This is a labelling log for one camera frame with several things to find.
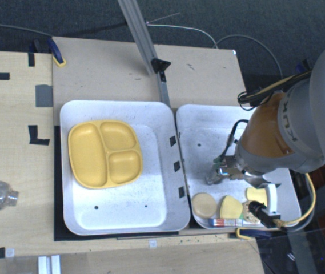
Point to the yellow toy wedge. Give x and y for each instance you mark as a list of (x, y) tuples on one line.
[(230, 207)]

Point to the yellow divided plate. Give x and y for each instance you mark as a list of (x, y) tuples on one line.
[(88, 153)]

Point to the white plastic tray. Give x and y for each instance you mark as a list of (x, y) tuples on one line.
[(205, 130), (128, 210)]

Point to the black cylinder on white bracket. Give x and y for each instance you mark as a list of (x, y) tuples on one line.
[(265, 213)]

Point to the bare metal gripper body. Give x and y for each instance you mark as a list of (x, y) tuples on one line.
[(232, 167)]

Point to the round beige biscuit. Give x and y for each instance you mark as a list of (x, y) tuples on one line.
[(204, 205)]

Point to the pale wooden board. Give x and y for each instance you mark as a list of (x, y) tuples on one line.
[(108, 76)]

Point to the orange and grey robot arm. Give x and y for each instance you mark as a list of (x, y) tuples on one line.
[(268, 130)]

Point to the pale yellow toy slice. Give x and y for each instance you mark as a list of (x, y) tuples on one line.
[(256, 195)]

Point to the beige waffle biscuit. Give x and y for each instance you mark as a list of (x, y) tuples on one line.
[(248, 213)]

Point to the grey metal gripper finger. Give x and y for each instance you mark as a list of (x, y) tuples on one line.
[(213, 179)]

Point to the red white blue packet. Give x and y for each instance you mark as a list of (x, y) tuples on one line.
[(225, 222)]

